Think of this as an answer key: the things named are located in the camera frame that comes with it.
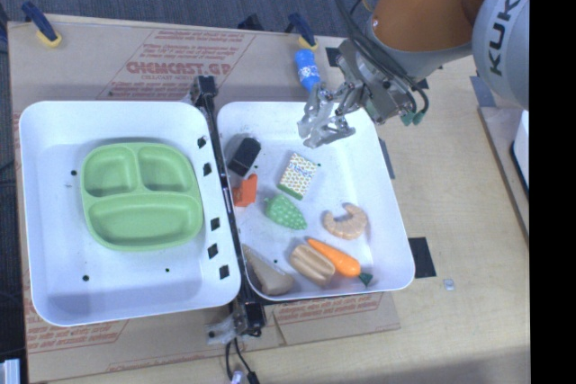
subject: cardboard box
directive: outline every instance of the cardboard box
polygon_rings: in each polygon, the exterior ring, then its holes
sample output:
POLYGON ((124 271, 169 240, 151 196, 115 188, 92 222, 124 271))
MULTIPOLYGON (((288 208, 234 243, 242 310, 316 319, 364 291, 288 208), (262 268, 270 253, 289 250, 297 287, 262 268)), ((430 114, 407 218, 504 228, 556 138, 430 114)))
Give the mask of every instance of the cardboard box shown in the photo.
MULTIPOLYGON (((27 106, 43 100, 185 100, 194 77, 202 74, 216 77, 217 109, 238 100, 305 102, 293 63, 297 36, 48 17, 63 38, 57 49, 38 40, 32 23, 9 24, 30 382, 223 355, 224 345, 208 344, 205 328, 226 318, 227 307, 90 326, 58 327, 40 318, 30 294, 18 120, 27 106)), ((318 38, 320 49, 335 48, 340 41, 318 38)), ((325 55, 317 53, 319 71, 328 82, 337 82, 339 70, 325 55)), ((262 336, 245 338, 245 350, 400 328, 390 292, 275 304, 265 312, 262 336)))

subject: blue bottle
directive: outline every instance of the blue bottle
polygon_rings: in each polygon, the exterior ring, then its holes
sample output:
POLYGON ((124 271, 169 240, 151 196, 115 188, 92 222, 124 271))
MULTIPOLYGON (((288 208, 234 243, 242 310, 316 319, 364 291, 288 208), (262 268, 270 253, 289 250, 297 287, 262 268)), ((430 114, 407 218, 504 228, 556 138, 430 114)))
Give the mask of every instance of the blue bottle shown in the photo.
POLYGON ((301 85, 308 92, 311 92, 314 84, 320 81, 320 74, 314 60, 314 52, 310 49, 301 49, 296 52, 294 59, 298 66, 298 77, 301 85))

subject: green plate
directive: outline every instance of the green plate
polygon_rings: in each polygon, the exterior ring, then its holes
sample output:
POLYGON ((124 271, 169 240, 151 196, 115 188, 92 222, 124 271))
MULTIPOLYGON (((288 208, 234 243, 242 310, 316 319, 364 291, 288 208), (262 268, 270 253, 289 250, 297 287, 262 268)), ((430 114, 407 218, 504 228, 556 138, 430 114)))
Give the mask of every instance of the green plate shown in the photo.
POLYGON ((190 161, 173 147, 98 147, 82 164, 81 184, 88 229, 108 248, 167 248, 194 238, 202 228, 196 175, 190 161))

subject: green toy strawberry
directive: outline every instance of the green toy strawberry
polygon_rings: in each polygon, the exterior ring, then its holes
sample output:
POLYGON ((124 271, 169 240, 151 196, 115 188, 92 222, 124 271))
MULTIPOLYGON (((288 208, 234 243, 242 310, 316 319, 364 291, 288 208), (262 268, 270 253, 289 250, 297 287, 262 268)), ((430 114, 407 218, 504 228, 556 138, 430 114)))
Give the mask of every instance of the green toy strawberry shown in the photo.
POLYGON ((265 202, 265 214, 276 224, 292 229, 305 229, 308 226, 302 212, 283 195, 278 194, 273 199, 265 199, 265 202))

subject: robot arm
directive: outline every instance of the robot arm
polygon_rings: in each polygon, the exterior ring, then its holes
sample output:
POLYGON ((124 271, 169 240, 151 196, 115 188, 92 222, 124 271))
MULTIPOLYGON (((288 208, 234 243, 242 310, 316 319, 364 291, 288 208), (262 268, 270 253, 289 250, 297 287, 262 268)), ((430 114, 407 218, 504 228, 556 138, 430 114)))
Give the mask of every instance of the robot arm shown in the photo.
POLYGON ((361 1, 348 11, 336 0, 348 35, 337 61, 345 82, 310 93, 299 122, 305 145, 351 136, 346 114, 361 108, 377 124, 394 116, 420 123, 428 98, 419 83, 471 54, 495 93, 527 109, 529 0, 378 0, 358 26, 352 14, 361 1))

